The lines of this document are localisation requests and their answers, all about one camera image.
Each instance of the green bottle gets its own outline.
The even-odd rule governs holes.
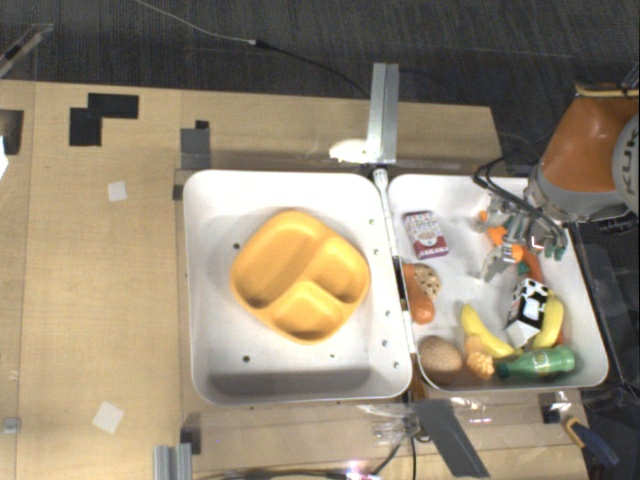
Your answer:
[[[522,377],[544,377],[556,372],[570,372],[576,365],[576,358],[565,345],[541,348],[522,354],[510,363],[496,364],[498,376],[506,379],[511,375]]]

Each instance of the yellow banana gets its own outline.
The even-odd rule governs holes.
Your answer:
[[[478,336],[487,349],[487,352],[494,359],[512,356],[521,352],[520,349],[514,349],[508,343],[491,334],[482,323],[476,310],[469,306],[469,304],[463,306],[462,313],[460,314],[460,322],[467,336]]]
[[[560,334],[562,318],[564,316],[564,306],[557,298],[551,296],[544,306],[544,319],[542,329],[533,338],[533,349],[553,347]]]

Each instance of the white paper piece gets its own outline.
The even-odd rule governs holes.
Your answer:
[[[124,181],[109,183],[109,201],[124,201],[127,198],[127,186]]]
[[[4,135],[0,135],[0,180],[9,167],[9,159],[4,154]]]
[[[115,434],[118,425],[120,425],[122,416],[124,416],[123,410],[118,409],[115,405],[112,405],[107,401],[104,401],[102,402],[100,409],[98,409],[96,417],[93,418],[93,424],[99,429],[113,435]]]

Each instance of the orange divided dish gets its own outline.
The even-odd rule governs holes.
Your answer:
[[[267,326],[297,343],[326,340],[369,289],[362,255],[322,222],[287,210],[269,219],[231,266],[231,291]]]

